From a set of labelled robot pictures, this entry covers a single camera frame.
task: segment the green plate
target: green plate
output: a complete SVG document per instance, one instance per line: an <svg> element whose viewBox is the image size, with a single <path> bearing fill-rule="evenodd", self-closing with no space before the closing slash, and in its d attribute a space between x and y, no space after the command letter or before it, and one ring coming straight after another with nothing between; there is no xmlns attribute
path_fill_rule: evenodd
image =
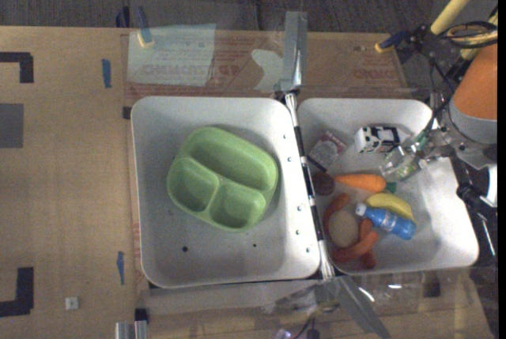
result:
<svg viewBox="0 0 506 339"><path fill-rule="evenodd" d="M277 184L278 166L271 155L213 126L187 137L167 176L167 192L177 206L233 232L260 222Z"/></svg>

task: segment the orange carrot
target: orange carrot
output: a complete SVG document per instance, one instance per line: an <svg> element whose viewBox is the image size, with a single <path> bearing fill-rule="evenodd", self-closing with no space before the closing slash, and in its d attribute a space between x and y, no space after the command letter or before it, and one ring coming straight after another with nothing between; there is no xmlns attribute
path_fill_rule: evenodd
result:
<svg viewBox="0 0 506 339"><path fill-rule="evenodd" d="M345 205L349 203L351 197L347 193L341 193L337 197L332 199L332 202L327 206L323 213L323 232L325 235L330 236L329 221L332 214L336 211L340 211Z"/></svg>
<svg viewBox="0 0 506 339"><path fill-rule="evenodd" d="M343 249L333 247L330 252L330 257L336 263L347 263L352 260L358 259L360 256L368 252L374 247L380 236L376 231L370 231L367 236L352 245Z"/></svg>
<svg viewBox="0 0 506 339"><path fill-rule="evenodd" d="M379 193L387 187L387 181L379 176L372 174L356 174L356 175L337 175L334 180L338 183L345 184L357 189L369 190L373 193Z"/></svg>
<svg viewBox="0 0 506 339"><path fill-rule="evenodd" d="M372 231L372 221L364 218L358 226L358 239L365 239L368 233ZM376 259L372 253L372 249L368 250L361 256L362 266L366 269L374 269L376 267Z"/></svg>

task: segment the white bottle cap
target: white bottle cap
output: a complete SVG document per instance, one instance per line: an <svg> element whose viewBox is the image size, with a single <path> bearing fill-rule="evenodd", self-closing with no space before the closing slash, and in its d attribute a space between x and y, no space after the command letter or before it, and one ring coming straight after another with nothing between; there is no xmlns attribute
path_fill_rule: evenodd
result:
<svg viewBox="0 0 506 339"><path fill-rule="evenodd" d="M365 210L367 209L366 204L364 203L358 203L357 207L355 208L355 214L358 216L363 217L365 215Z"/></svg>

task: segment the blue bottle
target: blue bottle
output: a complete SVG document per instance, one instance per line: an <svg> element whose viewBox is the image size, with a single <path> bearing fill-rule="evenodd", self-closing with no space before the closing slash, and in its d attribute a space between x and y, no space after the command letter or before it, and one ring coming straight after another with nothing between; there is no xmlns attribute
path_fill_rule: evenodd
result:
<svg viewBox="0 0 506 339"><path fill-rule="evenodd" d="M407 220L387 209L373 209L364 203L357 204L355 213L371 220L375 227L392 232L405 240L411 239L417 229L417 225L412 220Z"/></svg>

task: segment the gray square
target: gray square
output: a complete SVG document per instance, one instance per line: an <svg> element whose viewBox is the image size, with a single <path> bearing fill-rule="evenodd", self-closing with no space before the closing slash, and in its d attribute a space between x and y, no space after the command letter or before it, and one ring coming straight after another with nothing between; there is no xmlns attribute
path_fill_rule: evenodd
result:
<svg viewBox="0 0 506 339"><path fill-rule="evenodd" d="M23 104L0 104L0 148L23 148Z"/></svg>

